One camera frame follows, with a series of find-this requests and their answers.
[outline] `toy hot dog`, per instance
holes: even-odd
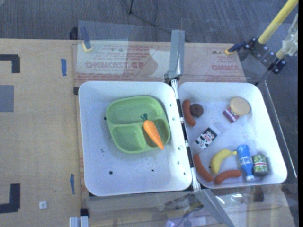
[[[211,182],[214,179],[214,176],[211,175],[203,166],[200,156],[198,154],[193,156],[194,164],[196,167],[196,170],[202,176],[206,181]]]
[[[190,113],[190,101],[188,99],[184,100],[182,107],[185,120],[190,126],[194,126],[196,121]]]
[[[225,179],[231,178],[231,177],[239,177],[242,175],[242,172],[239,170],[228,170],[225,172],[220,173],[217,175],[214,179],[215,184],[221,184]]]

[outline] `blue water bottle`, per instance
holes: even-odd
[[[239,145],[237,147],[237,155],[241,164],[242,170],[246,173],[246,180],[252,181],[255,179],[255,176],[252,174],[253,162],[250,155],[250,148],[248,145]]]

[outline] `toy carrot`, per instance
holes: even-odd
[[[154,122],[147,119],[147,113],[141,115],[141,118],[144,120],[143,128],[144,128],[145,132],[152,139],[152,141],[155,142],[155,144],[157,146],[159,146],[160,149],[164,149],[164,145],[160,138],[160,134],[159,134]]]

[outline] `gray square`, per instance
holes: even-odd
[[[0,85],[0,112],[14,111],[14,86]]]

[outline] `yellow banana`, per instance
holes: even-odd
[[[217,174],[220,170],[221,163],[223,160],[231,155],[236,155],[237,151],[230,151],[228,149],[222,149],[217,152],[210,163],[210,168],[214,174]]]

